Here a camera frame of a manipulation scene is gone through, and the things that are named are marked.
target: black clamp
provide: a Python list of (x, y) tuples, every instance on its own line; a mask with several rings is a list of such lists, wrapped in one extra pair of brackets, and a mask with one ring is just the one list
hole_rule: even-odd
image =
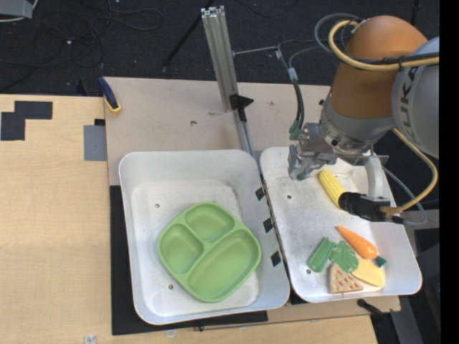
[(231, 108), (233, 110), (237, 110), (237, 113), (239, 114), (239, 119), (246, 123), (247, 122), (247, 117), (245, 116), (245, 108), (252, 104), (254, 100), (243, 97), (241, 95), (230, 95), (229, 97), (229, 103), (231, 104)]

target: wooden table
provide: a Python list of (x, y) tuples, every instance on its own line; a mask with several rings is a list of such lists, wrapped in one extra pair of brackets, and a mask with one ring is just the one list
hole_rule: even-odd
[[(117, 87), (118, 79), (108, 79)], [(187, 83), (168, 84), (184, 90)], [(188, 84), (195, 88), (196, 83)], [(377, 343), (369, 313), (350, 300), (287, 304), (268, 312), (267, 323), (203, 332), (179, 329), (172, 333), (174, 339), (164, 331), (113, 336), (108, 192), (115, 183), (109, 177), (114, 172), (110, 162), (116, 162), (110, 157), (112, 114), (105, 113), (101, 97), (51, 95), (0, 95), (0, 112), (14, 112), (16, 101), (52, 102), (52, 119), (27, 119), (24, 140), (0, 141), (3, 343), (84, 343), (86, 335), (95, 335), (97, 343)], [(104, 118), (108, 160), (86, 161), (83, 129)], [(368, 302), (384, 312), (399, 310), (398, 297)]]

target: yellow corn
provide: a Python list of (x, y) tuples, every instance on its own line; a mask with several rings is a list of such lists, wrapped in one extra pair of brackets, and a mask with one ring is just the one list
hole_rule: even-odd
[(319, 180), (322, 183), (323, 188), (327, 192), (330, 199), (339, 207), (338, 200), (343, 192), (345, 192), (343, 186), (336, 180), (336, 177), (332, 172), (326, 169), (322, 170), (319, 175)]

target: toy carrot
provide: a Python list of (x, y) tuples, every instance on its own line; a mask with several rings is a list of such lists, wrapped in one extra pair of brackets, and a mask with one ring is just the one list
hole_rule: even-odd
[(360, 256), (365, 259), (378, 259), (379, 266), (381, 266), (381, 263), (384, 264), (385, 260), (378, 256), (378, 250), (371, 242), (343, 226), (337, 226), (337, 229)]

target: white tray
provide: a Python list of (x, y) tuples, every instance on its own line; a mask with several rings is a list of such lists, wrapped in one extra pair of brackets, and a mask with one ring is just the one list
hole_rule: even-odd
[[(133, 301), (148, 323), (164, 325), (204, 317), (269, 310), (285, 304), (290, 283), (275, 232), (265, 231), (270, 218), (257, 163), (241, 150), (136, 152), (119, 165), (131, 261)], [(157, 239), (183, 210), (200, 201), (215, 201), (254, 233), (262, 260), (249, 279), (227, 299), (205, 303), (192, 297), (162, 265)]]
[[(370, 222), (340, 210), (328, 197), (318, 173), (313, 171), (304, 181), (292, 181), (288, 176), (288, 148), (268, 148), (262, 152), (260, 165), (275, 216), (280, 244), (285, 254), (292, 288), (308, 302), (326, 302), (358, 297), (411, 295), (422, 284), (422, 275), (402, 225), (391, 222)], [(324, 166), (335, 174), (346, 191), (367, 194), (368, 178), (363, 166), (350, 166), (339, 160), (334, 166)], [(387, 180), (384, 196), (393, 201)], [(323, 240), (344, 240), (336, 230), (343, 225), (375, 244), (378, 255), (385, 258), (384, 288), (364, 284), (364, 290), (354, 293), (328, 292), (328, 268), (321, 273), (309, 269), (308, 261)]]

